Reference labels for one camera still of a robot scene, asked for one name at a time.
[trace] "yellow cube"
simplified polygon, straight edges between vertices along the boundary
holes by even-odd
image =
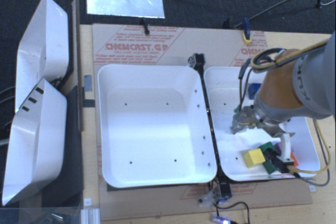
[[[251,150],[251,151],[246,152],[243,155],[243,158],[244,158],[247,168],[257,166],[266,161],[261,149],[259,148],[257,148],[256,150]]]

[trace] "cardboard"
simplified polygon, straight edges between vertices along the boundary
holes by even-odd
[[[187,65],[194,53],[204,53],[205,69],[211,66],[241,66],[247,58],[267,48],[261,31],[251,33],[245,44],[240,30],[176,27],[93,25],[95,84],[101,67],[110,63],[128,65]],[[96,91],[96,122],[100,122]],[[199,207],[199,196],[209,192],[207,184],[113,189],[102,177],[101,137],[97,124],[98,177],[101,220],[158,217],[210,212]],[[312,203],[309,188],[296,179],[232,184],[233,197],[227,204],[245,201],[250,208]]]

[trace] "yellow cable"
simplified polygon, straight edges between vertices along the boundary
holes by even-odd
[[[258,54],[256,54],[256,55],[253,56],[253,58],[252,58],[252,60],[251,60],[251,66],[252,66],[252,68],[254,68],[254,69],[265,69],[265,68],[273,67],[273,66],[275,66],[275,65],[279,66],[283,61],[286,61],[286,60],[288,60],[288,59],[290,59],[290,58],[292,58],[292,57],[294,57],[294,56],[300,55],[300,54],[302,54],[302,53],[304,53],[304,52],[307,52],[307,51],[310,51],[310,50],[313,50],[313,49],[316,49],[316,48],[318,48],[318,47],[321,47],[321,46],[325,45],[325,44],[328,42],[328,40],[329,40],[329,39],[326,39],[326,40],[320,41],[320,42],[318,42],[318,43],[316,43],[316,44],[313,44],[313,45],[311,45],[311,46],[309,46],[309,47],[307,47],[307,48],[304,48],[304,49],[295,51],[295,52],[293,52],[292,54],[289,54],[289,55],[287,55],[287,56],[283,56],[283,57],[281,57],[281,58],[279,58],[279,59],[276,59],[275,62],[265,63],[265,64],[263,64],[263,65],[257,65],[257,64],[254,63],[254,60],[255,60],[255,58],[257,58],[261,53],[264,52],[264,51],[261,51],[261,52],[259,52]]]
[[[290,171],[291,173],[320,174],[320,173],[325,172],[325,171],[329,168],[329,166],[330,166],[330,163],[331,163],[331,155],[330,155],[330,152],[329,152],[329,150],[328,150],[328,146],[327,146],[327,144],[326,144],[326,142],[325,142],[325,140],[324,140],[324,137],[323,137],[323,135],[322,135],[322,132],[321,132],[319,123],[318,123],[317,121],[315,121],[315,122],[316,122],[316,127],[317,127],[317,129],[318,129],[318,131],[319,131],[319,133],[320,133],[321,139],[322,139],[322,141],[323,141],[324,147],[326,148],[325,150],[327,151],[327,155],[328,155],[328,163],[327,163],[327,165],[325,166],[325,168],[320,169],[320,170],[318,170],[318,171],[300,170],[300,169],[297,169],[297,168],[294,167],[294,166],[288,166],[288,169],[289,169],[289,171]]]

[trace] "wooden table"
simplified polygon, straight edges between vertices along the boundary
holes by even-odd
[[[318,41],[329,38],[330,35],[324,34],[298,34],[298,33],[275,33],[265,32],[266,41],[269,48],[303,48],[312,45]],[[80,26],[81,41],[81,61],[82,74],[93,75],[92,59],[92,26]],[[94,99],[94,90],[86,93],[87,99]],[[96,141],[96,114],[95,108],[84,108],[84,131],[82,133],[82,154],[84,168],[84,198],[92,198],[93,207],[99,208],[98,192],[98,168],[97,168],[97,141]],[[312,120],[308,120],[310,130],[314,130]],[[327,144],[330,146],[332,164],[330,167],[331,180],[328,186],[323,188],[316,187],[313,192],[313,204],[292,206],[292,207],[273,207],[250,210],[250,220],[254,224],[272,224],[272,223],[334,223],[336,219],[336,178],[335,178],[335,120],[333,117],[320,121],[322,133],[325,136]],[[317,148],[321,166],[324,166],[321,149],[318,146],[318,140],[313,135],[313,140]],[[323,182],[326,174],[317,175],[317,182]],[[246,211],[231,210],[223,212],[222,215],[230,217],[238,223],[246,223]],[[113,224],[169,224],[169,223],[212,223],[211,214],[201,213],[192,215],[167,216],[161,218],[140,218],[128,220],[104,221],[103,223]]]

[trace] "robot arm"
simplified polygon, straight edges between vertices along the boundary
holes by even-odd
[[[278,58],[293,52],[287,50]],[[330,115],[335,117],[335,32],[321,49],[269,70],[254,106],[245,106],[234,116],[232,132],[258,127],[275,137],[284,132],[279,123],[294,116]]]

